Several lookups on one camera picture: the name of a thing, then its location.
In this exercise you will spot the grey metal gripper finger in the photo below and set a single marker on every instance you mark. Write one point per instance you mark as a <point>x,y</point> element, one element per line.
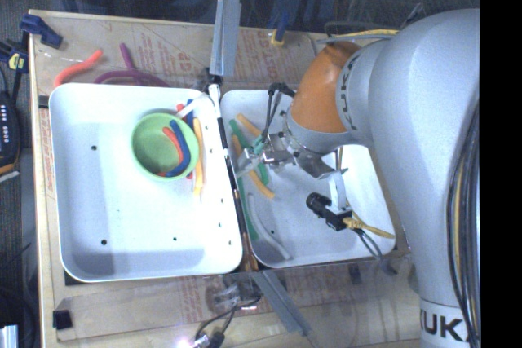
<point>248,159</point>
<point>274,164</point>

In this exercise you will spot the green bowl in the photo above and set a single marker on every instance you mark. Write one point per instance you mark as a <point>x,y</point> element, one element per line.
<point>151,142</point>

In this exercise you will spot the white plastic tray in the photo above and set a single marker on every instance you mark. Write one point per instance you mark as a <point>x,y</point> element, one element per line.
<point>314,232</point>
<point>122,216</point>

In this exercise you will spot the black cylinder on white bracket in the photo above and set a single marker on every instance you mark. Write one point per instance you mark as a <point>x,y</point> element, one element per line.
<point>328,210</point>

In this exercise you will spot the blue foam tube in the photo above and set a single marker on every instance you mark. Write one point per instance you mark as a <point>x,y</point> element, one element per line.
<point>182,146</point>

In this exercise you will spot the brown cardboard board red print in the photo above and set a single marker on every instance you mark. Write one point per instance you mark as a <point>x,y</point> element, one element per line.
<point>171,40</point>

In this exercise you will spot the red foam tube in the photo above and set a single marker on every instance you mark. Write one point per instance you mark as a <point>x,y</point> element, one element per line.
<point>174,140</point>

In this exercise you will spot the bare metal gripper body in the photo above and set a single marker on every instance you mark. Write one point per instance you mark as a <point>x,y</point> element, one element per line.
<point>281,148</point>

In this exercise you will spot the orange foam tube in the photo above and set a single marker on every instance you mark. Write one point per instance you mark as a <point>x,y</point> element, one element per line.
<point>77,69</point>

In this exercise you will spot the green foam tube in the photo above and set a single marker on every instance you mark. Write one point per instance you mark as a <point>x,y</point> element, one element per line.
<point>240,134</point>
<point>249,216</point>

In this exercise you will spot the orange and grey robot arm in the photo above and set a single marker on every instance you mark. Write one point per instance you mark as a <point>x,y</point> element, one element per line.
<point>412,126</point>

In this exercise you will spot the purple foam tube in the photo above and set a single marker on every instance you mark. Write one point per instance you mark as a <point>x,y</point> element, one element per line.
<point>126,73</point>

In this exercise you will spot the thin black and white rod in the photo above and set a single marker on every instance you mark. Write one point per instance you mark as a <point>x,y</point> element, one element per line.
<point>222,134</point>

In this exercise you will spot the white foam tube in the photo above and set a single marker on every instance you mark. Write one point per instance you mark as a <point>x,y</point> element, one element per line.
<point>191,107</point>

